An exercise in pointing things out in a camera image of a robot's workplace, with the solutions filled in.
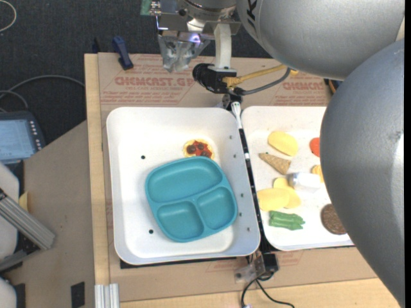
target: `brown cone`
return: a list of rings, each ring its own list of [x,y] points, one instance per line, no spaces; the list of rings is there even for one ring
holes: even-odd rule
[[[275,157],[274,155],[260,153],[258,155],[261,160],[264,160],[270,164],[275,170],[280,172],[282,175],[287,174],[288,168],[290,167],[291,160],[286,160],[285,158]]]

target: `zip tie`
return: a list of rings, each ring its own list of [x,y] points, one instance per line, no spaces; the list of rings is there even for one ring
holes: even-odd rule
[[[6,31],[8,28],[11,28],[11,27],[14,25],[14,23],[15,23],[15,21],[16,21],[16,19],[17,19],[17,10],[16,10],[16,9],[14,8],[14,6],[13,6],[11,3],[9,3],[8,1],[0,0],[0,3],[5,3],[5,4],[7,4],[7,5],[13,10],[13,13],[14,13],[14,18],[13,18],[12,22],[11,22],[9,25],[7,25],[6,27],[0,28],[0,32],[3,32],[3,31]]]

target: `blue plate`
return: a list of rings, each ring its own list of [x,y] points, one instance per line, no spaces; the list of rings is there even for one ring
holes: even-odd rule
[[[177,242],[220,232],[237,216],[236,198],[224,172],[207,157],[182,158],[154,169],[145,190],[161,230]]]

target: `brown round patty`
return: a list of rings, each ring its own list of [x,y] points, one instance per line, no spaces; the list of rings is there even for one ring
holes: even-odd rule
[[[335,212],[332,204],[325,205],[321,210],[321,222],[330,233],[335,235],[343,235],[347,233],[344,226],[341,224],[340,218]]]

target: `wooden table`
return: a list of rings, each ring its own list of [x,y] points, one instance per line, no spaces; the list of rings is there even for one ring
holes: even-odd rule
[[[96,284],[108,285],[111,283],[111,280],[107,242],[105,177],[101,148],[102,132],[97,55],[85,55],[85,84],[89,133],[94,276]],[[276,300],[291,302],[296,307],[399,307],[393,296],[378,278],[269,288],[267,292]],[[233,291],[208,295],[122,302],[121,306],[125,308],[237,308],[240,307],[240,296],[241,291]],[[258,289],[247,291],[245,303],[252,304],[254,308],[280,307],[273,304]]]

